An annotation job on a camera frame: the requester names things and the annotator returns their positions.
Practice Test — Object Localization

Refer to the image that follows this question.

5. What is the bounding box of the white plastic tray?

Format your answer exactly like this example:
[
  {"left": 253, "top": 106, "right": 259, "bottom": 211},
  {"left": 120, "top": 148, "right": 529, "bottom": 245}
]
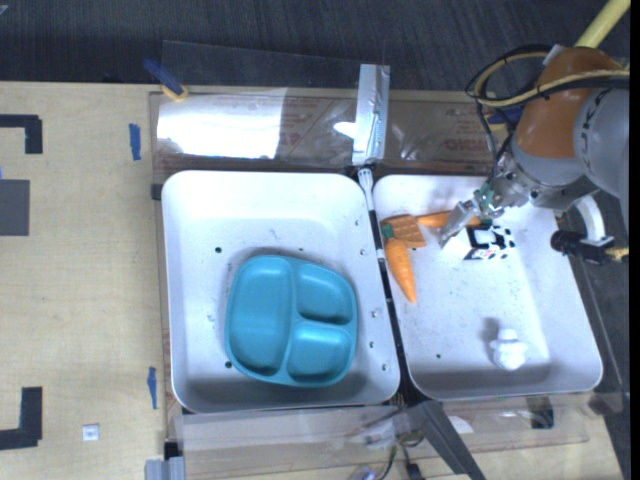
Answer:
[
  {"left": 372, "top": 173, "right": 604, "bottom": 402},
  {"left": 160, "top": 169, "right": 402, "bottom": 414}
]

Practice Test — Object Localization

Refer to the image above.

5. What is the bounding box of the orange carrot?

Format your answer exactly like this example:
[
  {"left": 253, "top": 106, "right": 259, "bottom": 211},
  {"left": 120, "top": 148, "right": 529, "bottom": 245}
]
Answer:
[
  {"left": 416, "top": 210, "right": 458, "bottom": 230},
  {"left": 380, "top": 223, "right": 419, "bottom": 305}
]

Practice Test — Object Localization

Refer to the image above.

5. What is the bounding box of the brown biscuit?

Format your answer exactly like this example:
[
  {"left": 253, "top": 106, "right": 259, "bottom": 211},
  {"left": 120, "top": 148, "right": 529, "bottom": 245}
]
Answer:
[{"left": 383, "top": 213, "right": 428, "bottom": 249}]

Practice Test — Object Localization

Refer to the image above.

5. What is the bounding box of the black cylinder on white bracket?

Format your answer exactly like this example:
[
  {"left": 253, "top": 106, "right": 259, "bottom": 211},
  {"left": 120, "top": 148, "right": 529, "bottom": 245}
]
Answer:
[{"left": 549, "top": 195, "right": 617, "bottom": 265}]

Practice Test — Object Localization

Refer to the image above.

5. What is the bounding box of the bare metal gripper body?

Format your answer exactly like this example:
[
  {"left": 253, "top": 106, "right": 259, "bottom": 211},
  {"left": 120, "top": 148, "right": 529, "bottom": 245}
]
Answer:
[{"left": 471, "top": 165, "right": 531, "bottom": 218}]

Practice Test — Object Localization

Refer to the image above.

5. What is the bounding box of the black and white carton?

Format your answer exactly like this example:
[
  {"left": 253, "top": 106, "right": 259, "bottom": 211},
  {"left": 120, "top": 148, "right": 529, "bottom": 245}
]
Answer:
[{"left": 441, "top": 222, "right": 517, "bottom": 262}]

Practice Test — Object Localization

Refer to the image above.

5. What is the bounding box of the blue divided plate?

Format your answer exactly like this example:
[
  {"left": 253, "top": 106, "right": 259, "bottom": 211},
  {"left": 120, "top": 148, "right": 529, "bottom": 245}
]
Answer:
[{"left": 223, "top": 254, "right": 360, "bottom": 389}]

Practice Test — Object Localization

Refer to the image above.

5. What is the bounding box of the thin black and white rod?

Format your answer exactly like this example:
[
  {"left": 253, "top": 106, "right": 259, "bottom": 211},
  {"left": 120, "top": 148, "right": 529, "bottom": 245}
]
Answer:
[{"left": 356, "top": 167, "right": 404, "bottom": 375}]

